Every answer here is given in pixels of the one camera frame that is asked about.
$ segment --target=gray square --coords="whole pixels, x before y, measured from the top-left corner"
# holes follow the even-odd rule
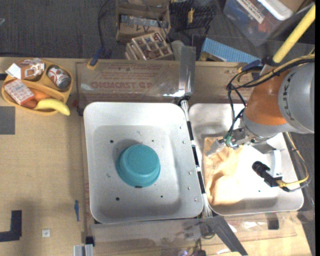
[[[14,106],[0,106],[0,135],[14,135],[16,133],[16,108]]]

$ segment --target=egg carton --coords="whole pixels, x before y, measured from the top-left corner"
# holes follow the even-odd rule
[[[174,58],[170,45],[158,32],[133,38],[126,46],[126,53],[131,60],[173,60]]]

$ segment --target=beige cloth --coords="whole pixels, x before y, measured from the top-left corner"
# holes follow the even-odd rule
[[[237,171],[243,148],[225,147],[208,157],[206,151],[216,139],[221,137],[206,137],[204,140],[204,183],[208,201],[212,206],[235,204],[243,199],[242,183]]]

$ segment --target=teal bowl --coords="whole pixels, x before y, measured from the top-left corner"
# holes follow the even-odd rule
[[[135,188],[143,188],[152,185],[158,179],[160,161],[151,147],[136,144],[120,154],[116,169],[125,183]]]

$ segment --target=white square marker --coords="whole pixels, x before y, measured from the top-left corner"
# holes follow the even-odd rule
[[[43,238],[48,238],[50,237],[50,229],[47,228],[47,229],[42,229],[42,237]]]

